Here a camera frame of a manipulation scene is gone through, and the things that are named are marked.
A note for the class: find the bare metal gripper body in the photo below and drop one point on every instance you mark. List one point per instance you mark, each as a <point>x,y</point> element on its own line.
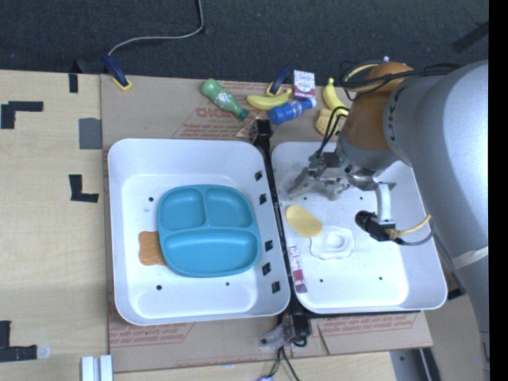
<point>333,170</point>

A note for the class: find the white fried egg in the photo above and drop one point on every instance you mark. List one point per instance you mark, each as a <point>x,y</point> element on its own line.
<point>333,242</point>

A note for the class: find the green bottle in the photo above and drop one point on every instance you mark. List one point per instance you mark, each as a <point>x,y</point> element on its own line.
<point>220,95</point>

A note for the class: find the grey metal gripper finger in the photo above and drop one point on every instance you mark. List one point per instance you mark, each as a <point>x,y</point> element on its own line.
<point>336,191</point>
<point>302,182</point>

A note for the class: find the blue divided plate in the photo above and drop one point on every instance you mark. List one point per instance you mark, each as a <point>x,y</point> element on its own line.
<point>206,232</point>

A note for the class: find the orange toast slice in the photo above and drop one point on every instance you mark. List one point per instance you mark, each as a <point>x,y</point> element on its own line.
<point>148,248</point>

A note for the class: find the yellow ridged toy food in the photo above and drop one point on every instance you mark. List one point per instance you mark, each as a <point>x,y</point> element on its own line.
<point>323,121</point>

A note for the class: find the yellow banana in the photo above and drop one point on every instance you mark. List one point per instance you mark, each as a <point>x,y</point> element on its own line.
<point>268,101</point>
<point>331,97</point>

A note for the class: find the thin black rod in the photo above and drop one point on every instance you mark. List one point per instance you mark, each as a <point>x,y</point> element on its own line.
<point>278,220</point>

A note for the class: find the red and white carton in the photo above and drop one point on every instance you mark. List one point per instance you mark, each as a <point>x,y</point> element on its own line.
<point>304,83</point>

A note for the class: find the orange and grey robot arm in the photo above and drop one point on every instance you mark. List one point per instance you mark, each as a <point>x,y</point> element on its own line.
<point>440,141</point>

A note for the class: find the white plastic tray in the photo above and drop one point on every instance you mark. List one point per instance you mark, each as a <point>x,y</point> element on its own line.
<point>369,276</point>
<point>190,157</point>

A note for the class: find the brown cardboard board, red print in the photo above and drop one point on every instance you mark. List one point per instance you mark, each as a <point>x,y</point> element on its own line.
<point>158,109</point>

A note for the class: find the white and red packet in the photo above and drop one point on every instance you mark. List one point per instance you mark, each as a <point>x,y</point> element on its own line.
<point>297,268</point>

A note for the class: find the yellow potato chip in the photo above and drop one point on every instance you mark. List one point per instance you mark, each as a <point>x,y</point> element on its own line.
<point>303,220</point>

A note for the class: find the black cylinder on white bracket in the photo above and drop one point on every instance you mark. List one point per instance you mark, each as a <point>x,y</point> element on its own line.
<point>375,224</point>

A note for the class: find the blue bottle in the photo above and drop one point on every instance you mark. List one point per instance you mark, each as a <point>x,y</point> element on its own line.
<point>287,111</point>

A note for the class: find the orange pizza slice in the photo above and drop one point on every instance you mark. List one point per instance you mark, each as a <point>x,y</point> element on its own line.
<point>247,130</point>

